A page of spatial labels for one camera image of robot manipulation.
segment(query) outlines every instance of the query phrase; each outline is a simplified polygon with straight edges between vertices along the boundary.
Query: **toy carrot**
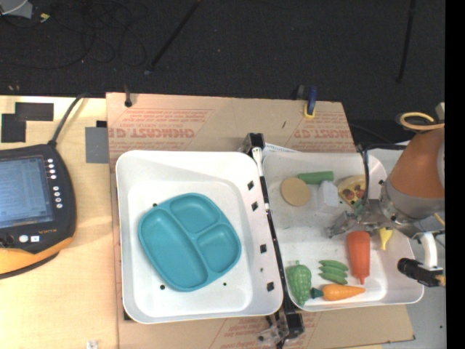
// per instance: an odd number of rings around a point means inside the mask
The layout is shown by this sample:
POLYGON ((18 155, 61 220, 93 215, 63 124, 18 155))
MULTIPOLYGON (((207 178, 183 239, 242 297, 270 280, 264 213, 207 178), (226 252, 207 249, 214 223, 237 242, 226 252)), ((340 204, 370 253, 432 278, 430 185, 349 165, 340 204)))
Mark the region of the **toy carrot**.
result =
POLYGON ((342 284, 326 284, 321 291, 323 292, 323 299, 328 301, 337 301, 347 299, 358 294, 365 292, 363 287, 347 286, 342 284))

